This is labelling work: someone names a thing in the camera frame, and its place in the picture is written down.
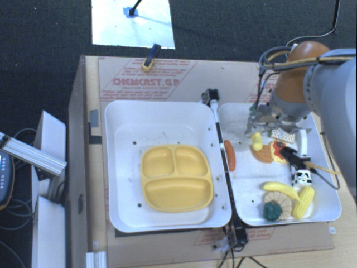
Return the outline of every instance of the toy sausage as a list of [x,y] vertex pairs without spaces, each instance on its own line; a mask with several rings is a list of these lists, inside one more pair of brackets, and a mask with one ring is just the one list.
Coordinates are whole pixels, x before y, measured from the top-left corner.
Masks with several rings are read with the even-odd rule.
[[232,144],[224,140],[225,153],[227,155],[228,169],[230,172],[235,170],[235,153]]

